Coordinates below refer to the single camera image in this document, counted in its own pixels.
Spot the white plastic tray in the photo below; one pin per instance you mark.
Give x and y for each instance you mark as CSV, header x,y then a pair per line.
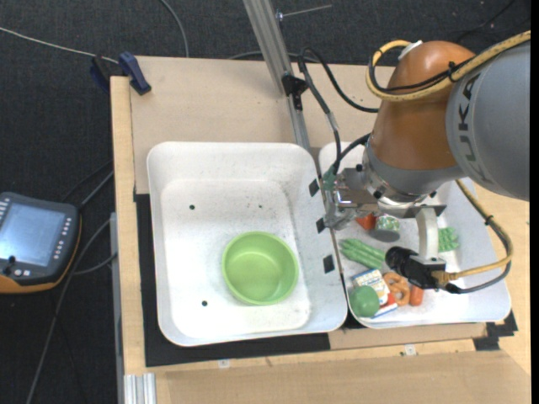
x,y
189,246
463,297

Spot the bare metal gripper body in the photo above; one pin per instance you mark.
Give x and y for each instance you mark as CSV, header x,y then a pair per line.
x,y
358,187

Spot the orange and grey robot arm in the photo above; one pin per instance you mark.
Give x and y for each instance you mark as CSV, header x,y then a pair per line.
x,y
421,116

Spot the black cylinder on white bracket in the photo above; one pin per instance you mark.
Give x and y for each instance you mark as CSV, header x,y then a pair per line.
x,y
414,267

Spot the white and blue carton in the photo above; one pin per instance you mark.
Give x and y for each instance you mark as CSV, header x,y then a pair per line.
x,y
372,279

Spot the green ball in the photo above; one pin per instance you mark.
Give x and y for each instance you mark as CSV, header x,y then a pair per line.
x,y
364,302

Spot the orange carrot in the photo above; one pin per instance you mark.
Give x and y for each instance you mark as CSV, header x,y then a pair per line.
x,y
365,221

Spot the pale wood board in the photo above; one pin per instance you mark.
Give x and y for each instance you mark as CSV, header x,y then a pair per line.
x,y
210,99

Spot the brown pretzel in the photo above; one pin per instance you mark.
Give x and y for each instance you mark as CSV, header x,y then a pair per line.
x,y
398,286

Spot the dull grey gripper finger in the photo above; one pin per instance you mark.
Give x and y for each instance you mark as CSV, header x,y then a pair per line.
x,y
331,217
347,217

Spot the green asparagus bundle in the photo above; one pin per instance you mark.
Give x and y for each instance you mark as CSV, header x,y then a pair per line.
x,y
362,253

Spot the green bowl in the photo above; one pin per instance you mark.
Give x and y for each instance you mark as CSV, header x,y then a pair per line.
x,y
260,268

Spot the orange sausage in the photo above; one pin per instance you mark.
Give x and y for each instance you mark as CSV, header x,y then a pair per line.
x,y
416,296

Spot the green and white small can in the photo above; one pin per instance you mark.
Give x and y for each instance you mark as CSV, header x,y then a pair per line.
x,y
387,227

